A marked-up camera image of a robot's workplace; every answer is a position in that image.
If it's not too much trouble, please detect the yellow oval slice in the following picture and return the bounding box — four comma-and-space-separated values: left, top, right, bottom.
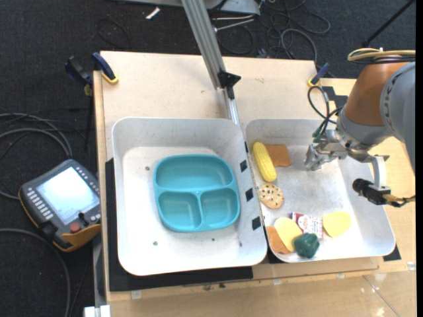
322, 211, 352, 239
273, 216, 304, 254

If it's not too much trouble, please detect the white plastic tray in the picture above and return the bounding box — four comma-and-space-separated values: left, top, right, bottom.
245, 118, 397, 264
111, 116, 268, 277

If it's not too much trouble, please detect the yellow corn cob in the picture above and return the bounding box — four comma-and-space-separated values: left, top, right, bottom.
252, 141, 278, 183

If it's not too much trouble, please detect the black cylinder on white bracket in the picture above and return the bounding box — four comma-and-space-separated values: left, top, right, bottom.
350, 152, 391, 207

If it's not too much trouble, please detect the white and red carton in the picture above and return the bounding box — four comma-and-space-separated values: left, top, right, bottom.
289, 211, 325, 242

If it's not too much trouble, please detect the pale wood board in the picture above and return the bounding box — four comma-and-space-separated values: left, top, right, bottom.
98, 50, 380, 302

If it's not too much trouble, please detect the brown bread slice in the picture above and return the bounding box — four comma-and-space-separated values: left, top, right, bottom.
266, 225, 292, 256
265, 144, 292, 168

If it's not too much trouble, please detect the blue divided plate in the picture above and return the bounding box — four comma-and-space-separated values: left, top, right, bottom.
152, 153, 241, 234

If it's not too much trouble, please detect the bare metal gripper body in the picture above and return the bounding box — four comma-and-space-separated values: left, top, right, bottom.
313, 129, 364, 162

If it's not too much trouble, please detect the beige chocolate chip biscuit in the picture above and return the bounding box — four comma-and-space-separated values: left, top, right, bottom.
258, 182, 286, 210

